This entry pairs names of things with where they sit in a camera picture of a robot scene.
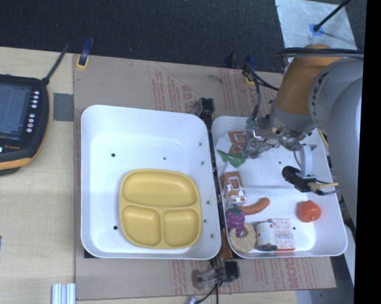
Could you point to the brown cardboard board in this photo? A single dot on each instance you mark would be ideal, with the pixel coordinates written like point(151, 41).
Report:
point(133, 82)

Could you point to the small white can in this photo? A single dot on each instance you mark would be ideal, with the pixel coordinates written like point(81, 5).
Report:
point(265, 235)

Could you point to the white plastic tray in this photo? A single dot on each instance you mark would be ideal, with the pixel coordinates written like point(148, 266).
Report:
point(271, 183)
point(140, 136)

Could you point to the thin black rod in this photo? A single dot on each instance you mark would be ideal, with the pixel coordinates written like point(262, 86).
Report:
point(213, 155)

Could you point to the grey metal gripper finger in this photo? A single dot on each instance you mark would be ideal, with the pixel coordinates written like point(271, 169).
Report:
point(262, 149)
point(250, 148)

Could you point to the purple toy grapes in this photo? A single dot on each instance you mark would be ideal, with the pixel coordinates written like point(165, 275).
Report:
point(235, 219)

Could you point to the orange and white packet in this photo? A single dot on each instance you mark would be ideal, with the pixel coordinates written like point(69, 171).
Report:
point(284, 235)

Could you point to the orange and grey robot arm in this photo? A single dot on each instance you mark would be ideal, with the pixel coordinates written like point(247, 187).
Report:
point(334, 101)

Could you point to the green toy leaf vegetable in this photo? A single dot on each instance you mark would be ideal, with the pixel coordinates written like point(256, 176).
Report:
point(233, 159)

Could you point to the orange toy tomato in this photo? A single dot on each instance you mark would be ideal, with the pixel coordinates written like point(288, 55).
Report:
point(309, 211)

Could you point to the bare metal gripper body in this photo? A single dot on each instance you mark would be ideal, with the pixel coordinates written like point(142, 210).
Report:
point(267, 131)

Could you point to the beige toy doughnut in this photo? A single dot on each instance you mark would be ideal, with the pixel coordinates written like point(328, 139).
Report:
point(248, 242)

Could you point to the yellow divided plate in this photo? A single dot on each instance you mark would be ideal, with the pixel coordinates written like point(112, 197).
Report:
point(159, 206)

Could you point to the orange toy sausage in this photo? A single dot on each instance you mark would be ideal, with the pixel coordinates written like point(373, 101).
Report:
point(255, 206)

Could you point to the orange and white carton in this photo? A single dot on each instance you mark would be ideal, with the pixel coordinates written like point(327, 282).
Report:
point(233, 141)
point(233, 189)

